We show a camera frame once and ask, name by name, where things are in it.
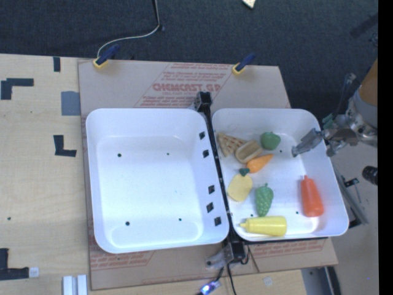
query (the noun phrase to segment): white cable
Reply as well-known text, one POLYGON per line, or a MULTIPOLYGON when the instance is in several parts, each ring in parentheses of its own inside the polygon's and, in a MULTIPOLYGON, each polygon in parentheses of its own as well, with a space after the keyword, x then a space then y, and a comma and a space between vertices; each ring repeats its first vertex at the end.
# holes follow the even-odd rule
POLYGON ((150 35, 153 35, 159 28, 160 28, 160 16, 158 15, 158 6, 157 6, 157 0, 154 0, 154 7, 155 7, 155 13, 157 15, 157 26, 155 27, 155 29, 153 29, 151 32, 145 34, 145 35, 139 35, 139 36, 129 36, 129 37, 123 37, 123 38, 118 38, 118 39, 114 39, 113 41, 109 41, 106 44, 102 45, 100 49, 98 49, 97 52, 97 58, 99 58, 99 53, 102 51, 103 48, 105 48, 107 45, 113 43, 113 42, 118 42, 118 41, 124 41, 126 39, 137 39, 137 38, 144 38, 150 35))

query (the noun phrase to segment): black carpet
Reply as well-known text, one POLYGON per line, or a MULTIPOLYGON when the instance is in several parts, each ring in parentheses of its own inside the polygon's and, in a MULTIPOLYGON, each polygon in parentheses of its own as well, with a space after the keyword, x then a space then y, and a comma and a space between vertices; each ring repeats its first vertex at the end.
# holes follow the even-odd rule
MULTIPOLYGON (((162 30, 123 41, 117 59, 279 66, 293 108, 319 120, 344 76, 378 56, 378 0, 157 0, 162 30)), ((152 0, 0 0, 0 53, 95 58, 106 42, 152 31, 152 0)))

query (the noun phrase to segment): yellow bottle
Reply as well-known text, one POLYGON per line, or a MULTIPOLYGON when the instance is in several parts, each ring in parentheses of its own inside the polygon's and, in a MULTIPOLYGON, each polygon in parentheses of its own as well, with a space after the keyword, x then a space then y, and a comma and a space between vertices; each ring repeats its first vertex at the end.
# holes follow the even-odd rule
POLYGON ((264 216, 248 218, 240 224, 247 232, 270 236, 284 236, 287 232, 287 220, 283 216, 264 216))

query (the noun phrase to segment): wooden table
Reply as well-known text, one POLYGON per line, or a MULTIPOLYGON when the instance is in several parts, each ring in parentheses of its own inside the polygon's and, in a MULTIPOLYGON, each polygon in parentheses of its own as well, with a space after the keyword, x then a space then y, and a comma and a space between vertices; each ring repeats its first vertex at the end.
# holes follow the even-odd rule
MULTIPOLYGON (((0 100, 0 248, 10 268, 39 277, 0 281, 0 294, 61 294, 66 275, 88 275, 88 235, 80 116, 62 116, 61 92, 79 92, 77 58, 0 55, 0 80, 33 78, 0 100), (55 156, 54 135, 75 157, 55 156)), ((196 294, 206 281, 135 286, 90 294, 196 294)), ((232 294, 228 278, 214 294, 232 294)), ((234 277, 241 294, 306 294, 300 270, 234 277), (266 283, 269 277, 272 283, 266 283)))

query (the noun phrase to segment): blue light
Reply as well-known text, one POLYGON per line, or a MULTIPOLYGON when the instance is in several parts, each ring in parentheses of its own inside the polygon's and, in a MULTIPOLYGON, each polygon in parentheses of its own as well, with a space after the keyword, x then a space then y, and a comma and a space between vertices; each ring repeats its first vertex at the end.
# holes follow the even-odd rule
POLYGON ((202 292, 207 292, 210 290, 210 286, 209 285, 205 285, 204 287, 202 287, 202 292))

